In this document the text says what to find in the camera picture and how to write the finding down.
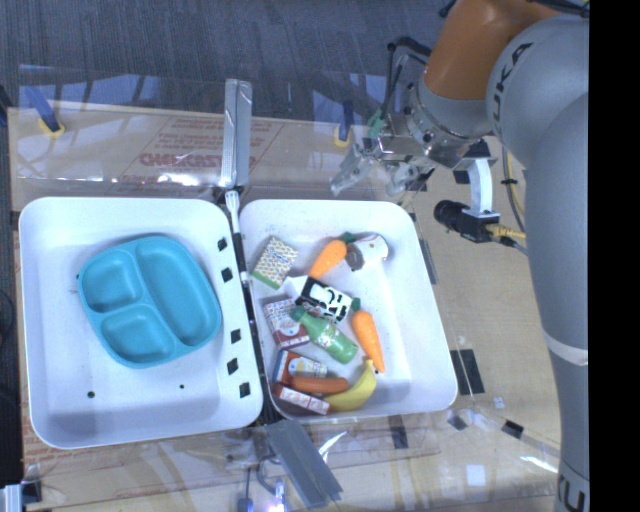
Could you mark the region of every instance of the blue plate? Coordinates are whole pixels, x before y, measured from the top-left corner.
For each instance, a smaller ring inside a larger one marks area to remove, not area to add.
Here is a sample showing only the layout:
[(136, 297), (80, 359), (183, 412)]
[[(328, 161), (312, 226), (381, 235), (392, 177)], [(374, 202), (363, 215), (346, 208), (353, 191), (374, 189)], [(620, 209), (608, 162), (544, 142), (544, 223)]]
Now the blue plate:
[(107, 249), (78, 275), (82, 305), (98, 338), (118, 362), (146, 368), (211, 341), (222, 312), (193, 255), (166, 236)]

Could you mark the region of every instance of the gray floor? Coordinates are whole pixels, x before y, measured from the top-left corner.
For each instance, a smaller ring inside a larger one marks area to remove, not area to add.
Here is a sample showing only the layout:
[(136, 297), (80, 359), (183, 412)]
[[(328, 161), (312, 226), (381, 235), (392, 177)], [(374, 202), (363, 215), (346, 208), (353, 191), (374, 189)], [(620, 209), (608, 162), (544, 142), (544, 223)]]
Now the gray floor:
[[(48, 80), (55, 97), (72, 75), (85, 76), (85, 83), (97, 76), (156, 76), (166, 79), (162, 106), (215, 111), (221, 98), (197, 84), (239, 78), (252, 82), (254, 114), (259, 116), (329, 120), (336, 111), (319, 108), (314, 101), (318, 93), (337, 104), (351, 100), (356, 115), (367, 119), (376, 99), (355, 86), (351, 77), (384, 78), (387, 44), (398, 36), (433, 46), (444, 21), (439, 11), (447, 4), (446, 0), (5, 0), (0, 84), (15, 106), (28, 106), (20, 87), (33, 80)], [(419, 71), (414, 67), (407, 74), (419, 76)], [(113, 93), (85, 88), (72, 94), (78, 95), (74, 99), (114, 102), (109, 97)], [(0, 165), (2, 487), (19, 480), (22, 472), (12, 322), (15, 212), (12, 215), (7, 129), (0, 129)]]

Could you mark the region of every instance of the black hole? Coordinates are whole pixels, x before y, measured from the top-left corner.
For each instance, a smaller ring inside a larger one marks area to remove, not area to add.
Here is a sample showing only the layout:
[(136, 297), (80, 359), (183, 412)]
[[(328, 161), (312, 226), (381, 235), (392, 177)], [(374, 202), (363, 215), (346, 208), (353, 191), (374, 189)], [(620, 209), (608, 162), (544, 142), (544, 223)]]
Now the black hole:
[(238, 358), (234, 357), (231, 361), (227, 363), (227, 371), (229, 375), (235, 372), (238, 369)]
[(249, 386), (248, 382), (244, 382), (243, 384), (240, 384), (240, 398), (244, 398), (250, 393), (251, 393), (251, 386)]
[(233, 273), (231, 272), (230, 268), (225, 268), (222, 271), (222, 279), (224, 280), (225, 283), (230, 279), (233, 279)]

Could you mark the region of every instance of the white tray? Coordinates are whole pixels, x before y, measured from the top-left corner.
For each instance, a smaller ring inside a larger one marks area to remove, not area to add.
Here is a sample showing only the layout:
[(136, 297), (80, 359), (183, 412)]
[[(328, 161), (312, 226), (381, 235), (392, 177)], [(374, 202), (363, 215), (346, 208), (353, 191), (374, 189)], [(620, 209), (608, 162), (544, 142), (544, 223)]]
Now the white tray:
[[(322, 246), (345, 231), (377, 232), (390, 247), (389, 257), (381, 265), (352, 272), (342, 262), (321, 278), (352, 297), (360, 297), (363, 308), (374, 314), (386, 364), (385, 373), (377, 376), (374, 394), (362, 408), (330, 413), (329, 417), (432, 412), (446, 409), (454, 401), (458, 385), (451, 356), (415, 227), (406, 211), (378, 201), (263, 199), (243, 208), (240, 226), (249, 271), (271, 236), (299, 251), (289, 275), (306, 274)], [(285, 295), (257, 279), (251, 278), (250, 283), (265, 368), (271, 376), (278, 351), (262, 306)], [(355, 340), (348, 319), (340, 323), (340, 329)], [(312, 343), (293, 351), (327, 364), (333, 373), (352, 383), (363, 367), (361, 349), (347, 365), (337, 363)], [(302, 422), (327, 419), (277, 405), (285, 417)]]
[[(25, 207), (19, 230), (31, 421), (43, 441), (71, 449), (255, 420), (263, 394), (229, 223), (217, 206), (192, 199), (43, 198)], [(191, 251), (213, 285), (223, 325), (186, 356), (132, 369), (101, 346), (76, 276), (103, 249), (147, 234), (173, 237)], [(222, 239), (227, 246), (220, 250)], [(232, 342), (236, 330), (240, 339)]]

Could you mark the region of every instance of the robotic arm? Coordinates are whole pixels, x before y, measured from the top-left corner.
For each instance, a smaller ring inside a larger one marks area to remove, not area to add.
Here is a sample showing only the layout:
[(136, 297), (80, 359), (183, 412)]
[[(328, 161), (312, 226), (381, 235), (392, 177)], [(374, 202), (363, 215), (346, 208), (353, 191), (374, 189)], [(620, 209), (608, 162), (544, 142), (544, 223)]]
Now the robotic arm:
[(393, 196), (438, 167), (465, 169), (471, 205), (442, 201), (434, 214), (484, 242), (499, 214), (487, 180), (492, 160), (474, 150), (492, 134), (525, 166), (527, 251), (562, 424), (557, 512), (590, 508), (589, 12), (580, 0), (458, 0), (409, 104), (401, 114), (376, 113), (331, 183), (338, 195), (382, 166)]

